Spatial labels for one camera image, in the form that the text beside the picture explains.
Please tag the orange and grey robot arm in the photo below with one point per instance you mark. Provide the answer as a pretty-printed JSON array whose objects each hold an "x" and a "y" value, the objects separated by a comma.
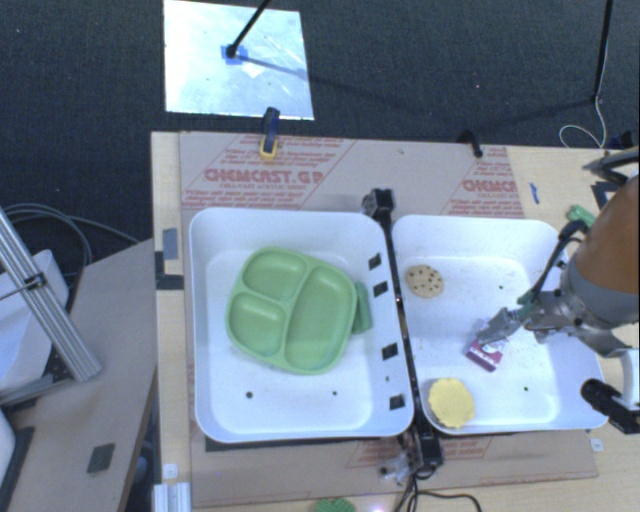
[{"x": 607, "y": 250}]

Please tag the green rectangular block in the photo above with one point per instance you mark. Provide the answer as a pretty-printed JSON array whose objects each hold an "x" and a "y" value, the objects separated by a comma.
[{"x": 363, "y": 312}]

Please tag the white plastic tray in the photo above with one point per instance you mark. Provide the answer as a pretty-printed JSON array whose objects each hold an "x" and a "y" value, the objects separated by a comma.
[
  {"x": 300, "y": 405},
  {"x": 500, "y": 395}
]

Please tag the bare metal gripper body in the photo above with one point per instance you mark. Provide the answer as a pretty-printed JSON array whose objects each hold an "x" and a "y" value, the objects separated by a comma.
[{"x": 550, "y": 312}]

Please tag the black cylinder on white bracket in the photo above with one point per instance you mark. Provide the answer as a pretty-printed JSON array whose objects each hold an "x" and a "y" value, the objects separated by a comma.
[{"x": 607, "y": 400}]

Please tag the yellow round wavy biscuit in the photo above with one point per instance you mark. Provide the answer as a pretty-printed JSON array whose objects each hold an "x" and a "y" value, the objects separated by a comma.
[{"x": 451, "y": 403}]

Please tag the brown chocolate chip biscuit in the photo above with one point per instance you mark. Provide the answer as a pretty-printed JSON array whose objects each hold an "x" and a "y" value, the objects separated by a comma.
[{"x": 424, "y": 281}]

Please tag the green divided plate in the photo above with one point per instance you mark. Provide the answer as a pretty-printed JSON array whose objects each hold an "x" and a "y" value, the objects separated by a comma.
[{"x": 290, "y": 310}]

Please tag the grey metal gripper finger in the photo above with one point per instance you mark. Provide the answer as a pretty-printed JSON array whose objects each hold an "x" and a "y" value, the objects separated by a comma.
[{"x": 502, "y": 324}]

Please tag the maroon and white packet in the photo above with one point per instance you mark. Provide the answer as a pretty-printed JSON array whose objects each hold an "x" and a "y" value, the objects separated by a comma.
[{"x": 486, "y": 356}]

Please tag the thin black rod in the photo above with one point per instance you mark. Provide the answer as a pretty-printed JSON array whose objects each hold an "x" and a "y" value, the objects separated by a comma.
[{"x": 400, "y": 310}]

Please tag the brown cardboard board red print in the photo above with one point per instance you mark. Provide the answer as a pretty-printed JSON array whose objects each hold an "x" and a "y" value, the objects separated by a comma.
[{"x": 330, "y": 165}]

